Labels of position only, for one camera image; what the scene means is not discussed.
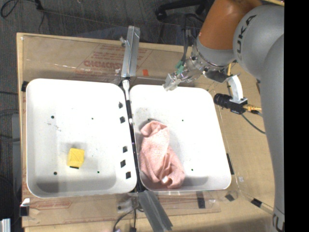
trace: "metal bracket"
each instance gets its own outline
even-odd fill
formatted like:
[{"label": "metal bracket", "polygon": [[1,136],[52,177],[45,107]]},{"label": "metal bracket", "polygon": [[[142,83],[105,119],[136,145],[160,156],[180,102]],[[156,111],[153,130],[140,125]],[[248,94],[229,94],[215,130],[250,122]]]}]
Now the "metal bracket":
[{"label": "metal bracket", "polygon": [[120,39],[125,44],[125,56],[122,65],[121,76],[123,78],[135,76],[137,66],[137,54],[140,43],[140,29],[129,26],[127,30],[126,40]]},{"label": "metal bracket", "polygon": [[165,84],[163,84],[163,87],[166,91],[174,90],[177,88],[179,83],[181,83],[181,80],[177,79],[175,75],[171,75],[169,73],[165,79]]},{"label": "metal bracket", "polygon": [[233,98],[230,99],[231,102],[240,104],[247,100],[243,97],[242,86],[237,75],[233,75],[227,79],[228,84],[231,86]]},{"label": "metal bracket", "polygon": [[215,81],[217,83],[224,83],[229,78],[229,76],[218,71],[203,71],[203,75],[206,78]]},{"label": "metal bracket", "polygon": [[171,231],[173,224],[152,191],[138,193],[139,203],[154,232]]}]

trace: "cardboard surface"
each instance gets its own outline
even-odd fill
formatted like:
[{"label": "cardboard surface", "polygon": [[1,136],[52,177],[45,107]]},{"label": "cardboard surface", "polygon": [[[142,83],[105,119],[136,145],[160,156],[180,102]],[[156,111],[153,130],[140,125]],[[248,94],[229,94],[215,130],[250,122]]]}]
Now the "cardboard surface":
[{"label": "cardboard surface", "polygon": [[[40,44],[45,41],[49,42],[49,48],[46,49],[50,49],[50,52],[53,54],[50,54],[48,59],[46,54],[36,53],[36,56],[34,56],[29,45],[25,46],[24,44],[25,37],[37,38],[37,43]],[[24,92],[21,92],[21,88],[24,81],[29,82],[39,77],[81,80],[84,75],[78,75],[79,71],[83,73],[92,72],[92,75],[90,75],[93,78],[92,81],[107,81],[108,79],[109,81],[117,82],[118,77],[114,75],[115,69],[113,69],[112,75],[110,72],[101,70],[106,69],[106,64],[103,66],[102,64],[93,62],[93,66],[86,66],[86,68],[81,66],[85,64],[85,61],[91,61],[89,56],[101,58],[101,55],[105,54],[107,56],[106,53],[109,51],[116,54],[115,49],[121,49],[121,43],[108,40],[22,33],[17,35],[16,40],[23,155],[22,198],[30,198],[30,213],[28,217],[23,217],[23,227],[25,227],[25,231],[30,232],[111,231],[114,222],[121,215],[117,210],[119,197],[115,195],[39,199],[29,192],[26,185],[26,152],[24,141],[26,96]],[[71,50],[71,54],[74,55],[73,58],[67,54],[67,58],[69,58],[67,60],[65,55],[61,54],[62,59],[58,62],[56,61],[59,56],[59,41],[70,42],[71,48],[69,49]],[[86,45],[85,49],[87,51],[78,51],[81,45],[84,44]],[[104,52],[99,51],[95,53],[101,47],[105,49]],[[182,54],[183,48],[181,46],[140,43],[137,77],[131,80],[131,85],[163,84],[167,73],[174,71],[174,66],[182,57]],[[116,63],[122,63],[120,55],[114,56],[117,56],[113,60],[114,66]],[[238,65],[235,65],[231,72],[233,74],[241,73],[239,79],[243,87],[244,97],[248,98],[248,103],[260,106],[255,79]],[[226,84],[219,85],[203,76],[194,83],[182,84],[182,86],[201,87],[209,91],[211,95],[215,93],[227,94]],[[240,115],[234,114],[227,109],[218,108],[216,111],[225,149],[230,156],[232,169],[235,172],[232,175],[232,183],[226,191],[203,192],[203,197],[206,202],[216,200],[218,206],[215,206],[213,209],[199,209],[196,193],[189,194],[186,197],[164,196],[159,199],[163,208],[170,216],[171,222],[174,225],[174,231],[205,231],[207,229],[207,231],[216,232],[267,232],[274,202],[274,180],[266,137],[249,125]],[[245,115],[257,127],[262,130],[264,129],[263,120],[260,116],[248,113]],[[253,199],[261,201],[261,208],[251,203]],[[144,213],[138,213],[138,231],[151,231],[149,222],[144,217]],[[124,218],[124,221],[122,221],[124,231],[128,231],[130,222],[132,223],[132,217]]]}]

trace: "orange small object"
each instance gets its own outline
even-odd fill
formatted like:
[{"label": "orange small object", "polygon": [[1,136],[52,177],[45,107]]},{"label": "orange small object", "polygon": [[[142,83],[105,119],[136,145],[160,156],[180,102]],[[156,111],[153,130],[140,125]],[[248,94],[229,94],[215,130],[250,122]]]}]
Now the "orange small object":
[{"label": "orange small object", "polygon": [[144,75],[144,76],[149,76],[148,70],[143,70],[143,75]]}]

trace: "yellow sponge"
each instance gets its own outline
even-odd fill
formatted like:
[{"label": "yellow sponge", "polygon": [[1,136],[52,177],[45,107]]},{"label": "yellow sponge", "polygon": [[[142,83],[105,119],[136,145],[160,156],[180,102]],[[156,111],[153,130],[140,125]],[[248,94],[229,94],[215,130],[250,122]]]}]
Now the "yellow sponge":
[{"label": "yellow sponge", "polygon": [[80,168],[84,162],[84,150],[71,148],[68,153],[67,165],[73,168]]}]

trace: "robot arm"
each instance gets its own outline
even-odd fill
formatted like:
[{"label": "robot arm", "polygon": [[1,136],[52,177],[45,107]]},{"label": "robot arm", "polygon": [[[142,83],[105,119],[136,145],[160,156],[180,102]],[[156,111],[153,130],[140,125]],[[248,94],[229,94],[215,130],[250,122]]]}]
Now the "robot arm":
[{"label": "robot arm", "polygon": [[[237,61],[260,82],[260,96],[267,141],[275,178],[272,231],[284,231],[284,145],[283,145],[283,52],[284,7],[260,0],[215,0],[183,68],[166,77],[165,90],[191,82],[202,74],[216,82],[234,85],[233,97],[225,99],[241,108],[239,80],[226,74]],[[226,103],[214,102],[225,106]]]}]

